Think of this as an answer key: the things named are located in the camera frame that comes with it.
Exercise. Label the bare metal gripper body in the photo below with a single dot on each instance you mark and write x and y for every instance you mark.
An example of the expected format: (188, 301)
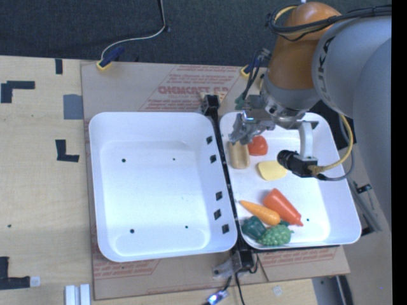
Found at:
(259, 110)

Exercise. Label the thin black rod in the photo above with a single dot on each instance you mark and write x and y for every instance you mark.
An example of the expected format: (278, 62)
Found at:
(227, 173)

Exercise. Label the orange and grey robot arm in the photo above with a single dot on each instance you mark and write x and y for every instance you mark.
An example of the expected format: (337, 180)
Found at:
(356, 62)

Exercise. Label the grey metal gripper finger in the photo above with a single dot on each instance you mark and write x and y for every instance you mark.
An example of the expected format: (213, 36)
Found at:
(252, 131)
(237, 132)

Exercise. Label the green bell pepper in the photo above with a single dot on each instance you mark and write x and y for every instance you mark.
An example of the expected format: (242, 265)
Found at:
(252, 228)

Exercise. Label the white plastic tray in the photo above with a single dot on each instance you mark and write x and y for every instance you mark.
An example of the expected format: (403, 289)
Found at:
(318, 202)
(152, 189)

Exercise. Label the brown cardboard board, red print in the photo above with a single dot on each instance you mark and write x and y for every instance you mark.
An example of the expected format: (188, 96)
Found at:
(133, 87)

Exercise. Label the black cylinder on white bracket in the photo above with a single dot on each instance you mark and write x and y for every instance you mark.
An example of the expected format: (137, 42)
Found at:
(299, 164)

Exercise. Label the green grapes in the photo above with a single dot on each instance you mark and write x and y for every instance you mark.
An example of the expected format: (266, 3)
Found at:
(276, 235)

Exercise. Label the tan bread roll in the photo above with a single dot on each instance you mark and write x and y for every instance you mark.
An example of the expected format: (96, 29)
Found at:
(239, 157)

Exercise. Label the orange squeeze bottle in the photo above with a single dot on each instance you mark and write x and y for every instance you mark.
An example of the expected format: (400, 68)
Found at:
(281, 206)

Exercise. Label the yellow flat slice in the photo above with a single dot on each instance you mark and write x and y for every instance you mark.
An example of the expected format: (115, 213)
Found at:
(271, 171)

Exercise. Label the orange carrot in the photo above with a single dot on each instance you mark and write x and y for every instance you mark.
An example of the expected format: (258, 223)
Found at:
(262, 213)

